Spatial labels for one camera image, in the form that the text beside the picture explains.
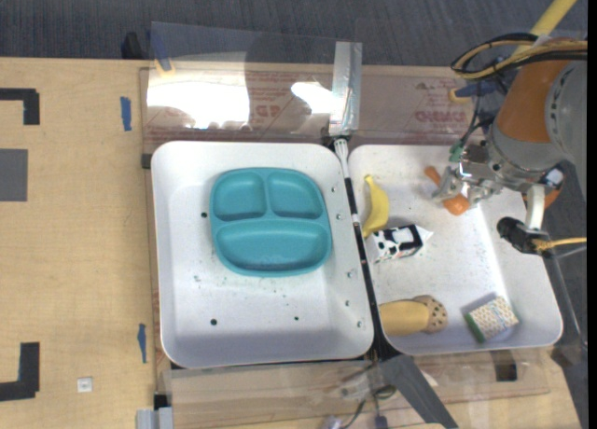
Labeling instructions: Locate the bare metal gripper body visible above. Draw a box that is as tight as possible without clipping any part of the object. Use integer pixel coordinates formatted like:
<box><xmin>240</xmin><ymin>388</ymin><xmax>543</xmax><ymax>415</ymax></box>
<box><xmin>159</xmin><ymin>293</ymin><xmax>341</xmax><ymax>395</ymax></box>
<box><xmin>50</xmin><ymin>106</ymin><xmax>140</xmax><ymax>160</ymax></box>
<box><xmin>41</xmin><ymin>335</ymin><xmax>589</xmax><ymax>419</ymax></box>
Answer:
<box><xmin>446</xmin><ymin>142</ymin><xmax>520</xmax><ymax>194</ymax></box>

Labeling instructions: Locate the orange carrot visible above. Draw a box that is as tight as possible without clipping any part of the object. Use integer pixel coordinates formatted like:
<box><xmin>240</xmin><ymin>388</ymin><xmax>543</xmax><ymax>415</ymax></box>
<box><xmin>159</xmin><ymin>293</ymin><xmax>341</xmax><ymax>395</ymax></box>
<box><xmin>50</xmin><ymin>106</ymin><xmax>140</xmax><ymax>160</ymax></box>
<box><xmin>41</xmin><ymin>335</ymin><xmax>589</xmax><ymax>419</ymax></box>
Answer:
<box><xmin>423</xmin><ymin>165</ymin><xmax>471</xmax><ymax>217</ymax></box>

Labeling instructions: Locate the yellow banana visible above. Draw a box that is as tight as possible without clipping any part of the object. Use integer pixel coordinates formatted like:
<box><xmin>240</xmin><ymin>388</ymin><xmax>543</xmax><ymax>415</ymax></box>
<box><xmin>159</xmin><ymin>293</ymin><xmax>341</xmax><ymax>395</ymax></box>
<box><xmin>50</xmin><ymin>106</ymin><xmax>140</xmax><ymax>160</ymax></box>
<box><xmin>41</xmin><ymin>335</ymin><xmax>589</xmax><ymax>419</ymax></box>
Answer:
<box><xmin>361</xmin><ymin>173</ymin><xmax>391</xmax><ymax>240</ymax></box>

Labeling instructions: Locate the black and white milk carton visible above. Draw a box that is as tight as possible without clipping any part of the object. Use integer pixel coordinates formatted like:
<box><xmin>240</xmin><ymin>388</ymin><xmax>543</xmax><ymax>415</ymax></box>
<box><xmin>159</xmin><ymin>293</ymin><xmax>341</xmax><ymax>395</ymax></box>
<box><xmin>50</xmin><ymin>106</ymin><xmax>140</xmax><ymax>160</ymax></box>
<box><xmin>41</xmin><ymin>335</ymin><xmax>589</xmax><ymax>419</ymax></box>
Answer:
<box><xmin>369</xmin><ymin>223</ymin><xmax>435</xmax><ymax>265</ymax></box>

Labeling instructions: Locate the white plastic tray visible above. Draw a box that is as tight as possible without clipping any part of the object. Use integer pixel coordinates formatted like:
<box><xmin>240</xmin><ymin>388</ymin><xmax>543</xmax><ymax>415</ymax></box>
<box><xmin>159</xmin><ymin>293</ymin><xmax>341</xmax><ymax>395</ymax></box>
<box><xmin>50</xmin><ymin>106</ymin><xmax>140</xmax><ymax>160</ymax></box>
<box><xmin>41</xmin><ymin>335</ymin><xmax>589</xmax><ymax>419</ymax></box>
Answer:
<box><xmin>149</xmin><ymin>139</ymin><xmax>376</xmax><ymax>369</ymax></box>
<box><xmin>347</xmin><ymin>144</ymin><xmax>564</xmax><ymax>357</ymax></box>

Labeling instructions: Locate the brown cardboard board red print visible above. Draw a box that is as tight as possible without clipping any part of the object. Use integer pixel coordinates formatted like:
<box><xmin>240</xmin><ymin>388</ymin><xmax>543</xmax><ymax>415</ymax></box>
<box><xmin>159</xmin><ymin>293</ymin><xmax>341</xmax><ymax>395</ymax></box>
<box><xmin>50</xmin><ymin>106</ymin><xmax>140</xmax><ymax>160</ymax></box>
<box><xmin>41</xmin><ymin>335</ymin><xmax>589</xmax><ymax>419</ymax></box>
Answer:
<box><xmin>139</xmin><ymin>62</ymin><xmax>552</xmax><ymax>403</ymax></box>

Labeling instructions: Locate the tan chocolate chip biscuit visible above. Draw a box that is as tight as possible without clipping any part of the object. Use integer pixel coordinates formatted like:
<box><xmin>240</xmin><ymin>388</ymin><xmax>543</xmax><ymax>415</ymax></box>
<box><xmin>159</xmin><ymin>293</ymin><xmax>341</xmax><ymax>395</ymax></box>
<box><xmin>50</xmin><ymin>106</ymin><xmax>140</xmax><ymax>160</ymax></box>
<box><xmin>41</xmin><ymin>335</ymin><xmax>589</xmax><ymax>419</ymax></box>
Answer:
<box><xmin>411</xmin><ymin>294</ymin><xmax>450</xmax><ymax>335</ymax></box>

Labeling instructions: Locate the patterned packet with green edge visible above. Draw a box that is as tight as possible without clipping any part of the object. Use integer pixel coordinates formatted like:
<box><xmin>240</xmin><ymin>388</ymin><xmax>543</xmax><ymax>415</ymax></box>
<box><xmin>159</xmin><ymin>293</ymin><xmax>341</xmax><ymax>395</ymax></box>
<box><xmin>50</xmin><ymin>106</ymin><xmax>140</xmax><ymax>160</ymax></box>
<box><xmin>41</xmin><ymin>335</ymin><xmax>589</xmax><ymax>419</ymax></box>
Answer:
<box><xmin>462</xmin><ymin>296</ymin><xmax>521</xmax><ymax>344</ymax></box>

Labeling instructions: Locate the yellow toy bread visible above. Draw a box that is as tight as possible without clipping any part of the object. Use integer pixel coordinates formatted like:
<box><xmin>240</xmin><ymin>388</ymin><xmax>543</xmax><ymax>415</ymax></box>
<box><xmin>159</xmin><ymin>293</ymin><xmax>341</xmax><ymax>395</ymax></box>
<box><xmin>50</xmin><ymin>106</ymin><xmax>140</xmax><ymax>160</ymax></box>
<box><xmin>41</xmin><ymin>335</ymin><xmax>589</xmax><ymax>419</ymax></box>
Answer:
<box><xmin>378</xmin><ymin>299</ymin><xmax>433</xmax><ymax>338</ymax></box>

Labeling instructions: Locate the blue divided plate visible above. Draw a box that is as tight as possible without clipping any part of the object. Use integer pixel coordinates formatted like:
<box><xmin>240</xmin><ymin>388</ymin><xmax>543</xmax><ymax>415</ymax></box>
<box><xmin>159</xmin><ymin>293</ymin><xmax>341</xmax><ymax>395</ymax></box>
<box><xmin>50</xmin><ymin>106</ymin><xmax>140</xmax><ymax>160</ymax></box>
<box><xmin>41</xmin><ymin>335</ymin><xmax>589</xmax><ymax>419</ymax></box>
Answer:
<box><xmin>208</xmin><ymin>166</ymin><xmax>334</xmax><ymax>278</ymax></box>

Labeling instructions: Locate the black cylinder on white bracket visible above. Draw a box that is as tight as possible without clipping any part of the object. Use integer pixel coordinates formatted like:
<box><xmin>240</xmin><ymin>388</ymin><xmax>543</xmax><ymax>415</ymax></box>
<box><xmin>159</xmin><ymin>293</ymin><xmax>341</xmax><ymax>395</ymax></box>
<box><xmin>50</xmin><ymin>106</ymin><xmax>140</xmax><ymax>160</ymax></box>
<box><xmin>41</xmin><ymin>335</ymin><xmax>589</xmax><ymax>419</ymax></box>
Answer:
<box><xmin>496</xmin><ymin>184</ymin><xmax>554</xmax><ymax>256</ymax></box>

